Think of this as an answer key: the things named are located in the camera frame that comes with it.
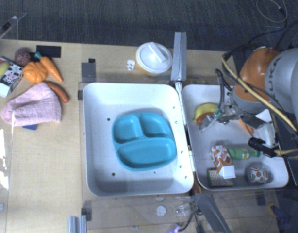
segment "table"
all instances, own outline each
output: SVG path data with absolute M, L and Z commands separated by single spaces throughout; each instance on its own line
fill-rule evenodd
M 80 117 L 78 102 L 78 84 L 81 82 L 81 63 L 95 59 L 96 69 L 101 79 L 122 79 L 139 83 L 148 80 L 140 71 L 128 71 L 127 60 L 135 59 L 137 47 L 89 45 L 58 42 L 14 41 L 0 42 L 0 56 L 10 59 L 19 48 L 36 51 L 36 45 L 60 46 L 61 58 L 54 58 L 64 82 L 61 86 L 70 96 L 70 102 L 62 104 L 61 123 L 42 123 L 36 131 L 15 127 L 13 141 L 11 126 L 0 118 L 0 129 L 5 129 L 6 145 L 12 148 L 12 165 L 10 172 L 10 189 L 7 211 L 7 223 L 0 217 L 0 232 L 67 232 L 69 216 L 80 216 L 82 208 L 82 165 Z M 195 81 L 201 76 L 207 84 L 216 83 L 214 69 L 221 67 L 221 52 L 187 51 L 188 81 Z M 23 79 L 16 90 L 6 99 L 0 97 L 0 110 L 7 101 L 15 98 L 29 87 Z M 237 224 L 239 216 L 230 220 Z M 127 216 L 114 215 L 114 220 L 126 220 Z M 139 232 L 164 232 L 170 225 L 164 224 L 142 226 Z M 134 232 L 137 227 L 100 229 L 90 232 Z

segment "white lid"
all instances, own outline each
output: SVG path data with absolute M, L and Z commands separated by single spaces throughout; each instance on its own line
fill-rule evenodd
M 234 166 L 223 166 L 219 172 L 224 179 L 233 179 L 235 178 L 235 169 Z
M 141 45 L 136 52 L 136 59 L 144 70 L 155 74 L 166 72 L 173 62 L 168 49 L 154 42 Z

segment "dark floor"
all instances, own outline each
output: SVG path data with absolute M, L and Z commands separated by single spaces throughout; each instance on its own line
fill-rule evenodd
M 283 13 L 287 9 L 281 23 L 265 19 L 257 1 L 0 0 L 0 10 L 27 13 L 19 28 L 25 40 L 130 46 L 155 41 L 171 48 L 174 32 L 185 31 L 189 49 L 230 50 L 283 28 L 256 41 L 285 49 L 298 30 L 298 0 L 284 0 L 286 7 L 283 0 L 274 0 Z M 259 8 L 272 20 L 284 19 L 268 0 L 259 1 Z

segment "carton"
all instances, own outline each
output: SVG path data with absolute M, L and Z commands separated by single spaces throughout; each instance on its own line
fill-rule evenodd
M 234 164 L 226 146 L 213 146 L 210 150 L 210 156 L 219 175 L 224 179 L 235 178 Z
M 10 63 L 9 69 L 0 78 L 0 96 L 5 98 L 10 94 L 23 77 L 23 68 L 1 57 L 0 64 L 4 61 Z

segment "white cable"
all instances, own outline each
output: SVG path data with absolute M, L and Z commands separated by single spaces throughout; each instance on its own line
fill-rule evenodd
M 285 0 L 282 0 L 282 1 L 283 1 L 283 5 L 284 5 L 284 7 L 285 7 L 286 15 L 285 15 L 285 18 L 284 18 L 283 20 L 281 20 L 281 21 L 275 21 L 275 20 L 272 20 L 272 19 L 268 18 L 265 14 L 263 14 L 263 13 L 261 12 L 261 10 L 259 9 L 259 6 L 258 6 L 258 3 L 259 3 L 260 1 L 262 1 L 262 0 L 258 0 L 258 1 L 256 2 L 256 7 L 257 7 L 257 10 L 259 11 L 259 13 L 260 13 L 265 19 L 267 19 L 267 20 L 269 20 L 269 21 L 271 21 L 271 22 L 274 22 L 274 23 L 280 23 L 280 22 L 284 22 L 284 21 L 287 20 L 287 17 L 288 17 L 288 11 L 287 11 L 287 7 L 286 7 L 286 4 L 285 4 Z M 277 2 L 275 2 L 275 1 L 273 1 L 273 0 L 266 0 L 266 1 L 269 1 L 269 2 L 274 3 L 274 4 L 278 7 L 279 10 L 281 9 L 281 7 L 278 5 Z

